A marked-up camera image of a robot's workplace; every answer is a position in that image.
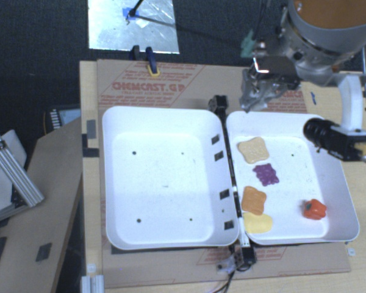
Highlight orange toy bell pepper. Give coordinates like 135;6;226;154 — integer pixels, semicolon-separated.
303;198;328;220

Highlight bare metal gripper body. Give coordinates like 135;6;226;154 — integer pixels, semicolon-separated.
251;7;354;90

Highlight thin black and white rod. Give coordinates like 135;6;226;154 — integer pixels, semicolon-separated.
218;108;249;247

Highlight pale yellow toy slice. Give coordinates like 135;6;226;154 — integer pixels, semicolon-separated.
242;212;274;234

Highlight brown cardboard board red print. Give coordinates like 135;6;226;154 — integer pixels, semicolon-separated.
96;59;352;289

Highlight white plastic tray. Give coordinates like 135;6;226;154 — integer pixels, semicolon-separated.
101;105;240;251
225;110;361;245

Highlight black block with thin wires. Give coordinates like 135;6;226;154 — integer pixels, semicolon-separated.
234;245;257;272
207;95;230;113

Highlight purple toy grapes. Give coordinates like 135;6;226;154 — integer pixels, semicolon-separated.
252;163;280;187

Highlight beige toy bread slice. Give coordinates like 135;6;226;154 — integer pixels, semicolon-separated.
237;136;270;165

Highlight black cylinder on white bracket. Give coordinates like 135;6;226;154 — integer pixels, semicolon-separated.
303;73;366;162

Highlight orange toy toast slice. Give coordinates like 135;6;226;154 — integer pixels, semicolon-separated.
241;186;268;216

